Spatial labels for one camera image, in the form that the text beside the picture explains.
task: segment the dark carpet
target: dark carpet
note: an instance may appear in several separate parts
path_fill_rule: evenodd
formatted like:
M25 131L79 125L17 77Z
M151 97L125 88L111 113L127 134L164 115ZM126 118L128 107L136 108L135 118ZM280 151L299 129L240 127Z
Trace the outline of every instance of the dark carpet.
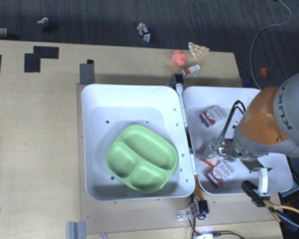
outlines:
M280 85L299 71L299 0L282 1L292 12L290 22L262 31L252 53L261 87ZM41 31L37 21L44 16L53 25ZM288 17L273 0L0 0L0 27L8 29L8 39L170 49L188 49L192 41L234 52L244 86L252 78L256 33ZM139 22L151 31L150 43L139 37ZM261 67L269 78L259 76Z

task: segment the green plate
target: green plate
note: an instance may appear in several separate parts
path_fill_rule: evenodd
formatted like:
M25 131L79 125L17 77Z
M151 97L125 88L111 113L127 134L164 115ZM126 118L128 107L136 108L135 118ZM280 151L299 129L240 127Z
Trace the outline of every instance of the green plate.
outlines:
M107 168L127 186L143 194L161 189L177 162L173 145L137 124L122 130L106 154Z

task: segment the box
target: box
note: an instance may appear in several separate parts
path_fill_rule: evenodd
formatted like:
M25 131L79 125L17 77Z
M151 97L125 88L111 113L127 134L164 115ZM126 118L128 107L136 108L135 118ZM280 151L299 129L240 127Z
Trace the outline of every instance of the box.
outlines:
M201 123L199 113L218 105L228 115L236 100L245 106L258 93L256 89L188 87L183 99L190 137L196 156L217 137L226 119L213 127ZM204 176L210 167L198 159L192 167L179 97L166 86L131 86L91 84L81 94L85 151L85 186L91 198L97 201L116 201L148 198L182 198L195 187L194 170L202 188L210 194L243 193L241 183L250 180L258 184L258 174L236 160L230 163L234 173L218 188ZM226 137L233 135L234 124L241 114L235 113ZM177 150L178 164L167 184L151 195L134 191L117 179L106 168L107 150L117 135L128 125L140 124L168 140ZM285 191L292 184L287 159L281 154L269 154L259 160L273 167L269 172L269 191Z

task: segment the pink toy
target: pink toy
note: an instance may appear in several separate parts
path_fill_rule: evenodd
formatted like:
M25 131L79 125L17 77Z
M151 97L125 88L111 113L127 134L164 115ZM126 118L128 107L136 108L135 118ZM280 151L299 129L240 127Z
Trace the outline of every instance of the pink toy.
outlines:
M170 61L177 66L183 66L185 64L186 58L187 56L184 52L181 50L175 50L171 55Z

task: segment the table surface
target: table surface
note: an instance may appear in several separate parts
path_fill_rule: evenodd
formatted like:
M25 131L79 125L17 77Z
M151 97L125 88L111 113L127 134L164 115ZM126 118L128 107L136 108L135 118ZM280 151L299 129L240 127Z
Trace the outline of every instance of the table surface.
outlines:
M33 53L34 46L59 47L59 58L41 59L40 73L25 73L24 54ZM180 70L169 60L172 52L0 40L0 239L66 238L66 223L81 219L76 96L79 64L94 60L96 81L100 83L162 85ZM197 59L191 58L189 51L185 53L185 66L202 67L187 84L241 87L232 53L209 52ZM247 196L204 195L211 213L198 223L198 231L231 230L246 238L283 238L269 212L254 206ZM273 194L272 200L279 201L278 195ZM160 203L165 210L169 204L168 200ZM110 232L109 239L184 239L191 235L188 224L114 231L105 231Z

